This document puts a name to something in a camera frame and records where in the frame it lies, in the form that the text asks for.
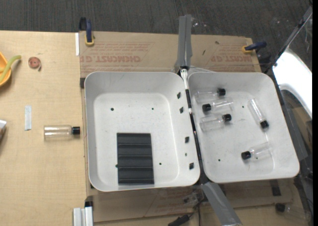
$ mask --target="black cap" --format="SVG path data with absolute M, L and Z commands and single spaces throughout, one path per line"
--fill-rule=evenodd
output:
M 268 122 L 267 122 L 266 120 L 264 120 L 264 121 L 260 122 L 260 125 L 261 125 L 261 127 L 262 127 L 263 129 L 265 129 L 265 128 L 268 128 L 268 127 L 269 127 L 269 124 L 268 124 Z
M 80 127 L 72 127 L 72 134 L 74 135 L 80 134 Z
M 251 158 L 251 154 L 249 151 L 245 151 L 245 152 L 241 153 L 241 156 L 242 156 L 243 160 L 247 160 L 247 159 Z
M 275 205 L 275 208 L 276 208 L 277 212 L 282 212 L 283 213 L 283 212 L 285 212 L 286 206 L 284 204 L 282 204 L 282 203 L 277 203 Z
M 222 119 L 224 120 L 224 122 L 229 122 L 230 120 L 232 120 L 232 116 L 230 114 L 225 114 L 222 116 Z
M 224 88 L 218 88 L 217 92 L 218 92 L 219 96 L 224 96 L 226 94 L 226 91 Z
M 211 105 L 208 103 L 208 104 L 203 104 L 202 105 L 202 110 L 204 111 L 204 112 L 206 112 L 206 111 L 210 111 L 211 110 Z

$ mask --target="orange plastic object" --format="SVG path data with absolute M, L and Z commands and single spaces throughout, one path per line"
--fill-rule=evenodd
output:
M 8 61 L 5 59 L 4 55 L 0 52 L 0 69 L 5 68 Z M 3 86 L 11 76 L 11 69 L 7 72 L 2 82 L 0 82 L 0 86 Z

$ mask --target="glass vial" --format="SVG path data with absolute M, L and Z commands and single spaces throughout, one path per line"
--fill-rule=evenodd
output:
M 200 120 L 200 127 L 204 132 L 212 130 L 214 127 L 223 126 L 225 123 L 232 120 L 232 116 L 230 114 L 225 114 L 221 117 L 209 116 L 203 117 Z
M 263 114 L 263 112 L 261 111 L 256 99 L 252 99 L 249 100 L 248 103 L 248 108 L 250 110 L 250 112 L 252 113 L 255 121 L 261 125 L 261 128 L 266 129 L 269 127 L 269 124 Z
M 216 92 L 214 91 L 199 91 L 194 95 L 197 103 L 202 103 L 206 101 L 210 101 L 214 96 L 225 96 L 226 91 L 224 88 L 218 88 Z
M 294 221 L 308 223 L 312 218 L 312 214 L 309 211 L 292 204 L 277 203 L 275 208 L 278 213 Z
M 47 125 L 44 126 L 44 139 L 71 138 L 80 134 L 80 127 L 70 125 Z
M 213 100 L 211 103 L 203 104 L 202 110 L 203 112 L 218 110 L 223 108 L 224 106 L 231 106 L 232 104 L 233 99 L 231 97 L 224 97 L 222 99 Z
M 273 148 L 269 142 L 251 147 L 248 151 L 242 152 L 243 160 L 262 160 L 272 157 Z

